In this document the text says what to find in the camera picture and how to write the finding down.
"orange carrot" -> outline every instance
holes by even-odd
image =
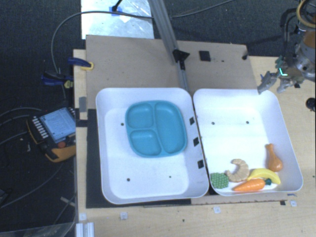
[[[233,188],[236,192],[251,192],[263,189],[266,182],[260,178],[251,179]]]

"toy banana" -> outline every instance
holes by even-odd
[[[226,170],[225,174],[228,176],[228,179],[231,182],[241,182],[246,180],[249,175],[249,167],[248,164],[242,159],[234,159],[232,160],[232,164],[236,164],[239,166],[239,169],[235,174],[232,174],[229,170]]]
[[[280,184],[281,180],[277,174],[275,174],[273,171],[267,169],[267,168],[257,168],[254,169],[250,176],[247,178],[247,181],[249,181],[252,178],[270,178],[271,181],[275,184]]]

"black mat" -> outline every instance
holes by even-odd
[[[124,205],[116,205],[108,202],[104,198],[101,188],[99,139],[96,110],[88,110],[87,143],[86,208],[191,204],[190,199],[177,199]]]

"table top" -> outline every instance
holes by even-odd
[[[85,59],[86,52],[75,50],[74,56]],[[275,59],[249,57],[257,85],[260,83],[260,74],[273,71]],[[74,67],[76,108],[87,96],[87,73],[91,72]],[[238,202],[236,198],[232,201],[214,199],[210,202],[202,198],[187,206],[87,209],[87,129],[77,127],[79,221],[94,222],[95,236],[313,236],[316,232],[315,113],[306,108],[305,102],[315,97],[315,84],[306,81],[301,88],[288,88],[282,94],[277,94],[276,88],[275,85],[270,91],[278,98],[304,178],[300,191],[267,198],[266,202],[246,202],[243,199]],[[84,108],[80,110],[80,119],[87,119]],[[279,200],[286,200],[285,205],[281,205]],[[125,220],[120,218],[123,212],[128,215]]]

